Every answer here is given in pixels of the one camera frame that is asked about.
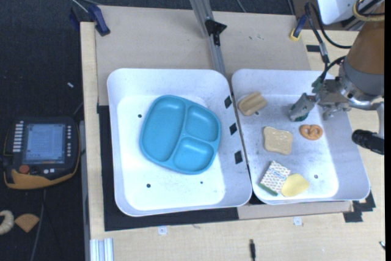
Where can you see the white plastic tray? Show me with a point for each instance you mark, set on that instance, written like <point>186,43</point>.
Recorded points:
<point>308,162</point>
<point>171,192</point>

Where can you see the beige toy hot dog bun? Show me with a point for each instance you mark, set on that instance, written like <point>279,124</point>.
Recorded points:
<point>252,104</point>

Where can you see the beige toy toast slice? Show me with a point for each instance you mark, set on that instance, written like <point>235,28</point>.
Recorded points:
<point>278,140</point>

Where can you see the orange toy biscuit wedge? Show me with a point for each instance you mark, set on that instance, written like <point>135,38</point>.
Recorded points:
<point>27,222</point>

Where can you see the blue divided plate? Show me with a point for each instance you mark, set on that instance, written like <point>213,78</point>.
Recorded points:
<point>166,134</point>

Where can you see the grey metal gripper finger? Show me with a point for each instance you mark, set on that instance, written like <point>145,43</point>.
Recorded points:
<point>330,112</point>
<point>301,105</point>

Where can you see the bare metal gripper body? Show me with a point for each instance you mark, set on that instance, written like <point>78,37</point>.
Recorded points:
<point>333,94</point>

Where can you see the black cylinder on white bracket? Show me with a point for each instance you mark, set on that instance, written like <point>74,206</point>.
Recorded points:
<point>368,140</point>

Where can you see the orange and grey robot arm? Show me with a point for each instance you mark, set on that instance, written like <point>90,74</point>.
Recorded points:
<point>366,49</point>

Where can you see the orange toy pretzel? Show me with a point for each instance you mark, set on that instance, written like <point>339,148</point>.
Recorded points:
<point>305,131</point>

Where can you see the brown cardboard board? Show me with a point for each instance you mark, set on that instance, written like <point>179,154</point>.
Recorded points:
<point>152,39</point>

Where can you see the beige toy doughnut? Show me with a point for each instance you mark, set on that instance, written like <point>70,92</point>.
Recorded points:
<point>7,223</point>

